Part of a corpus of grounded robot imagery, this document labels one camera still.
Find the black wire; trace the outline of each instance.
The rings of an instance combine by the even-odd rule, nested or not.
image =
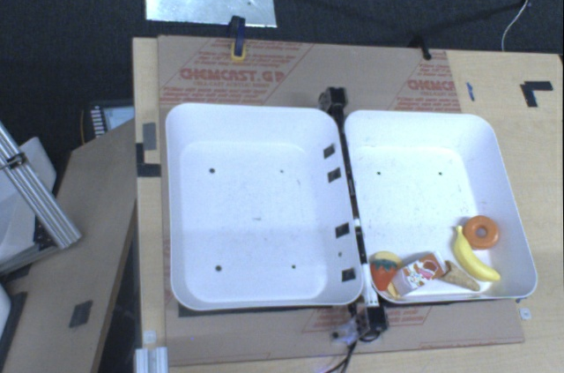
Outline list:
[[[364,334],[362,337],[360,337],[359,340],[363,341],[364,343],[371,343],[374,340],[376,340],[378,337],[380,337],[380,332],[369,331],[366,334]]]
[[[340,370],[339,373],[345,373],[346,369],[349,366],[349,362],[351,361],[351,357],[353,356],[353,351],[354,348],[356,348],[356,343],[357,342],[353,342],[350,346],[349,346],[349,350],[346,353],[346,357],[345,359],[343,359],[341,362],[339,362],[337,365],[335,365],[335,367],[333,367],[332,369],[328,369],[327,371],[325,371],[324,373],[333,373],[335,371],[337,371],[338,369],[340,369],[342,367],[342,369]]]

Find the juice box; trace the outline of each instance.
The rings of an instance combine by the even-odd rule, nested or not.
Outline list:
[[[400,295],[406,295],[448,271],[441,254],[432,252],[398,270],[391,283]]]

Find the plastic toy fruit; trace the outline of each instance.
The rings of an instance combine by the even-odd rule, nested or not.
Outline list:
[[[396,262],[397,268],[401,268],[402,265],[404,264],[402,262],[402,259],[398,255],[394,254],[393,252],[389,252],[388,250],[379,250],[375,254],[372,254],[370,256],[369,261],[370,263],[372,263],[375,260],[381,260],[381,259],[391,260],[392,262]]]
[[[381,292],[388,289],[392,278],[396,275],[397,263],[386,258],[377,258],[370,263],[370,273],[376,288]]]
[[[478,280],[496,281],[501,276],[491,266],[484,264],[476,257],[471,245],[463,234],[462,226],[456,227],[456,240],[454,252],[458,263],[473,277]]]

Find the cardboard sheet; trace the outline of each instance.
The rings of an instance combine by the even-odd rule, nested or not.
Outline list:
[[[162,121],[185,101],[315,107],[328,86],[344,86],[345,109],[458,112],[443,51],[426,61],[416,49],[247,41],[247,58],[231,61],[230,41],[160,37],[158,41],[166,346],[171,366],[343,354],[331,341],[349,319],[344,307],[194,312],[169,284],[167,159]],[[512,301],[388,309],[390,328],[359,352],[522,342]]]

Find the donut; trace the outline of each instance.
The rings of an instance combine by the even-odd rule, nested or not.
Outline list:
[[[462,233],[475,250],[488,250],[500,239],[500,230],[497,224],[487,216],[482,215],[467,220]]]

